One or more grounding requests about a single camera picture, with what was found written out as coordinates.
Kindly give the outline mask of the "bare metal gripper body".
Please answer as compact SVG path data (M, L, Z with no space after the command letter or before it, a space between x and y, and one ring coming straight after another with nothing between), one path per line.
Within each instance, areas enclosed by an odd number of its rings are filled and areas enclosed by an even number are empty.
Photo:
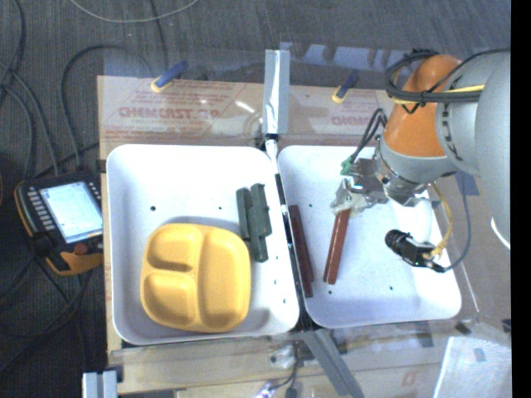
M415 206L426 190L426 184L410 182L378 158L358 158L349 175L348 190L361 196L365 206L385 204L389 199L402 206Z

